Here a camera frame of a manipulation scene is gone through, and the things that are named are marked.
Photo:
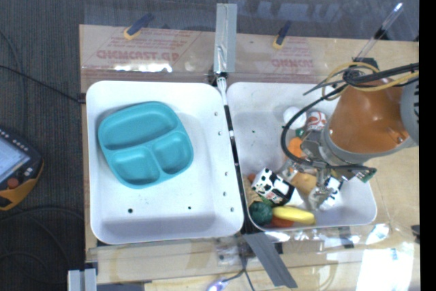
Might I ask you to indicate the brown bread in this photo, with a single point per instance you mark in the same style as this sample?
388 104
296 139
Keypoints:
304 182

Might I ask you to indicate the green broccoli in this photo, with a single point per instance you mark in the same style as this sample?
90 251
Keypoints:
260 213

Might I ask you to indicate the orange carrot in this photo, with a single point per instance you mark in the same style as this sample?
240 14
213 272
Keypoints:
295 147

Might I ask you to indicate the yellow banana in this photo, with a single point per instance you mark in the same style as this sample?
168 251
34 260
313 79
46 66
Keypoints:
293 214

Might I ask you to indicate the white round bottle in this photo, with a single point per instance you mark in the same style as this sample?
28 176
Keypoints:
293 116

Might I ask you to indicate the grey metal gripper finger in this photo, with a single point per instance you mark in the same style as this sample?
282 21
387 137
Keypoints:
315 199
327 192

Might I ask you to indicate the tan waffle cone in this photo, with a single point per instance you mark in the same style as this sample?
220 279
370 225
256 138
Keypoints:
251 196

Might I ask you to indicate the white and red can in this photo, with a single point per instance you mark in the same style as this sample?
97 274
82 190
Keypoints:
316 120

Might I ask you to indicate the brown cardboard board red print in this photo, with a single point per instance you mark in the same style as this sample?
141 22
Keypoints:
150 51

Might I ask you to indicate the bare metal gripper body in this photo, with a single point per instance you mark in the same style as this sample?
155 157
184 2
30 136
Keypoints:
316 150

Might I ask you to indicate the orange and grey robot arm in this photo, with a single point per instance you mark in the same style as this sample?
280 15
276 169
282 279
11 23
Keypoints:
364 119

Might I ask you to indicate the white and black bottle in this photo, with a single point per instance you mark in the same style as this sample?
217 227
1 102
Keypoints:
335 196

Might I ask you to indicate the red tomato slice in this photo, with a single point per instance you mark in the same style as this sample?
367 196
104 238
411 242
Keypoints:
282 223

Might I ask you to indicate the white plastic tray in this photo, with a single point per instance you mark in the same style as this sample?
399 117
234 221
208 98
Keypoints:
163 214
259 112

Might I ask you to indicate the blue divided plate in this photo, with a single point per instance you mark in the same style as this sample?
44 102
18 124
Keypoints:
143 143

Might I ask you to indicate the black and white cow carton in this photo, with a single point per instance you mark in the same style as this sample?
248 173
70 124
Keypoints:
270 184

